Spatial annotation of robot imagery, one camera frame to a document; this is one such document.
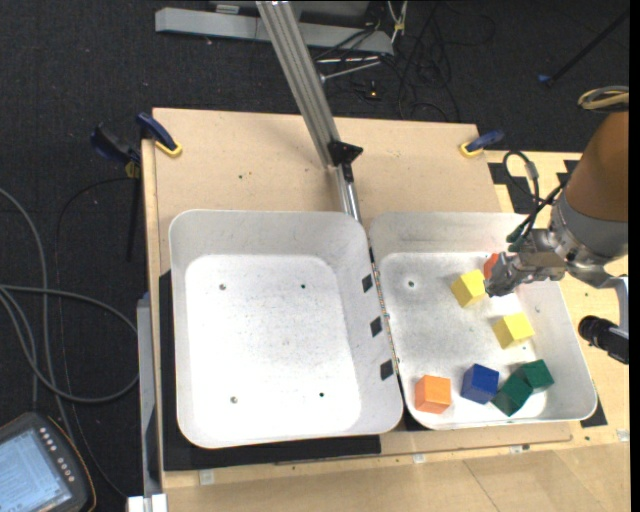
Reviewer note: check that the white plastic tray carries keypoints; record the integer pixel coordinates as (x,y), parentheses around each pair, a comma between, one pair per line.
(270,330)
(440,335)

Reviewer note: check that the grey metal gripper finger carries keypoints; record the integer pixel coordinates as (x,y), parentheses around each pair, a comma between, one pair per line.
(504,267)
(500,288)

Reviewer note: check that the yellow cube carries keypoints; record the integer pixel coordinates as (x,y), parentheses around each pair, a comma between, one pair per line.
(514,330)
(469,289)

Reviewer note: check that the green cube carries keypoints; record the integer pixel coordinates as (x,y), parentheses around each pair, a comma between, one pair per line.
(537,374)
(512,396)

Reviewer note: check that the orange cube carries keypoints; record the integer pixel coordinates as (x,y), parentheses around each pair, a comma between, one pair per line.
(490,266)
(432,395)

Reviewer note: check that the black cylinder on white bracket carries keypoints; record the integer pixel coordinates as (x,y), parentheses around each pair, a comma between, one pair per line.
(607,335)

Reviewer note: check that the blue cube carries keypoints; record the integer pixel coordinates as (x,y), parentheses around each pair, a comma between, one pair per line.
(479,384)

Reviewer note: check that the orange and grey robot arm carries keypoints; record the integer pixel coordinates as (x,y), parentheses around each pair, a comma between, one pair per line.
(600,170)

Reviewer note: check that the pale wood board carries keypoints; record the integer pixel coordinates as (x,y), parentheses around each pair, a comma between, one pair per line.
(280,165)

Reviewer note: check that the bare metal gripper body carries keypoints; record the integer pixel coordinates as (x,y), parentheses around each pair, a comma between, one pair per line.
(545,262)

